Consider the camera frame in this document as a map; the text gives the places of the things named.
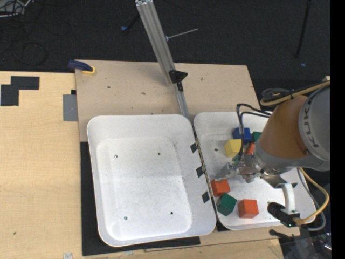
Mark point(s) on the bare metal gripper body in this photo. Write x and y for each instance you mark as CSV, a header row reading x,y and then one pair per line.
x,y
249,169

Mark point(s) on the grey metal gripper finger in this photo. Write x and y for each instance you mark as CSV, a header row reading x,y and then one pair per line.
x,y
224,172

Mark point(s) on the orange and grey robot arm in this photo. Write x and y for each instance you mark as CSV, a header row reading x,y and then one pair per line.
x,y
291,133

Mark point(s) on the red cube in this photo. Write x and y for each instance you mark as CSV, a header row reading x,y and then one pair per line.
x,y
220,188
250,149
248,208

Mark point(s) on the white plastic tray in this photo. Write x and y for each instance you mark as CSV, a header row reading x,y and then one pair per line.
x,y
145,182
242,190

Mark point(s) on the yellow cube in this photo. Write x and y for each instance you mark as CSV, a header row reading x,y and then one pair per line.
x,y
232,147

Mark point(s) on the green cube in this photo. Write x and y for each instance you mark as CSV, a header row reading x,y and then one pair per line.
x,y
226,204
256,136

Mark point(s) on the blue cube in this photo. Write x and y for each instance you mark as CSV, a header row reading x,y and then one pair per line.
x,y
237,133

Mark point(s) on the pale wood board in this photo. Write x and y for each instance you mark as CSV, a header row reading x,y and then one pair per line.
x,y
129,90

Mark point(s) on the black cylinder on white bracket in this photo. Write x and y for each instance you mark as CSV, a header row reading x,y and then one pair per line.
x,y
289,198

